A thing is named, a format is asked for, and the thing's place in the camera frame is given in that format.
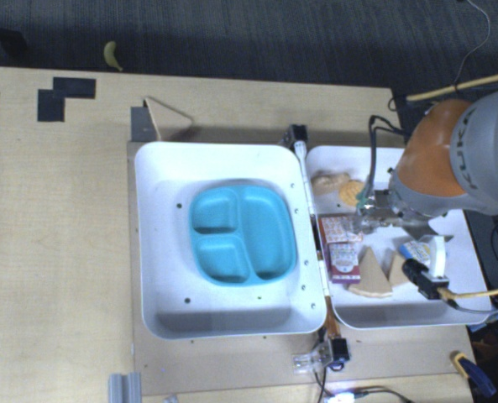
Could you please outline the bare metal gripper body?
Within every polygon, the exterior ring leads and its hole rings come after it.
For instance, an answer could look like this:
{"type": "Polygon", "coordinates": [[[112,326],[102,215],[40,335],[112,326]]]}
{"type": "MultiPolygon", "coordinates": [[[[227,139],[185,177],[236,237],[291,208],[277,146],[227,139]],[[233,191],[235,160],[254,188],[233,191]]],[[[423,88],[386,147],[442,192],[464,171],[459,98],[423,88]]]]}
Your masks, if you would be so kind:
{"type": "Polygon", "coordinates": [[[371,192],[362,190],[356,198],[357,233],[372,233],[377,228],[403,226],[401,212],[395,212],[391,207],[391,193],[388,189],[371,192]]]}

